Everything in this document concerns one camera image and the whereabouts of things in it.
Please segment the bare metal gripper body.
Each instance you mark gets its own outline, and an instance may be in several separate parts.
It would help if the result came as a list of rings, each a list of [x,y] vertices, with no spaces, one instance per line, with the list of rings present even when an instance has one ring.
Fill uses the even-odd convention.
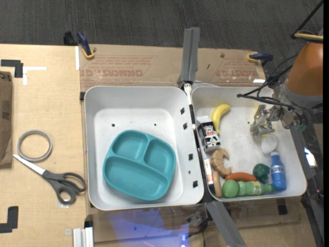
[[[271,108],[271,121],[280,121],[283,128],[304,131],[307,126],[307,118],[288,107],[274,105]]]

